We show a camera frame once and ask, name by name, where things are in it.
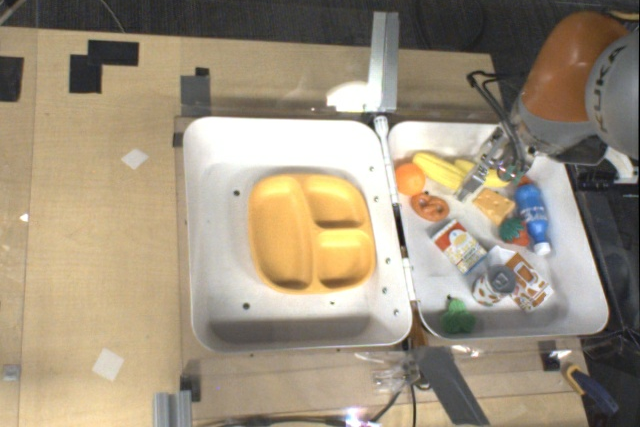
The red round toy food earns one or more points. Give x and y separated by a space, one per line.
429 207

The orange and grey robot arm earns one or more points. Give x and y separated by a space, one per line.
560 80

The yellow cheese wedge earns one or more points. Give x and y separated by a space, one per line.
495 206

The red and white carton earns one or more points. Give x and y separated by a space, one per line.
459 246

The white and orange packet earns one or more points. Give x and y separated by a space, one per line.
532 285

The yellow banana bunch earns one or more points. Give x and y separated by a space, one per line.
437 167

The white plastic tray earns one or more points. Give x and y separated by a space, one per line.
565 295
220 225

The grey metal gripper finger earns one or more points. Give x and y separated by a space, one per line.
478 181
464 190

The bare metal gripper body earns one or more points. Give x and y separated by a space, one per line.
496 150

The red strawberry with green leaves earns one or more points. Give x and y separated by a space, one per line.
514 231

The orange can with grey lid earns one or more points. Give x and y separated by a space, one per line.
492 287

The orange toy orange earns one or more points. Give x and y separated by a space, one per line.
409 178

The blue bottle with white cap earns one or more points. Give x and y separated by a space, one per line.
532 215

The green broccoli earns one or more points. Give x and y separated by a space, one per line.
456 319

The orange divided plate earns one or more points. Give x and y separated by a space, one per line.
280 235

